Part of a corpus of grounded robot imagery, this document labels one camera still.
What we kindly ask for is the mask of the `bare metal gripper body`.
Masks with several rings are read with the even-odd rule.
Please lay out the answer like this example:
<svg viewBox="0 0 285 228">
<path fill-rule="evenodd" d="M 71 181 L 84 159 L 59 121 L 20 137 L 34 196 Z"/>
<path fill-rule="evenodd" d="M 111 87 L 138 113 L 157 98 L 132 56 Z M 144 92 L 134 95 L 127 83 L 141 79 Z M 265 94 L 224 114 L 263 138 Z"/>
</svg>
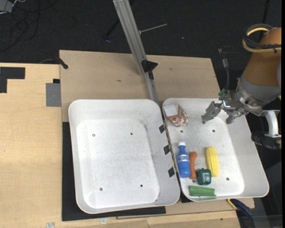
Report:
<svg viewBox="0 0 285 228">
<path fill-rule="evenodd" d="M 245 86 L 248 84 L 239 78 L 236 90 L 225 90 L 222 93 L 222 110 L 230 117 L 240 117 L 248 113 L 263 116 L 264 103 L 249 93 Z"/>
</svg>

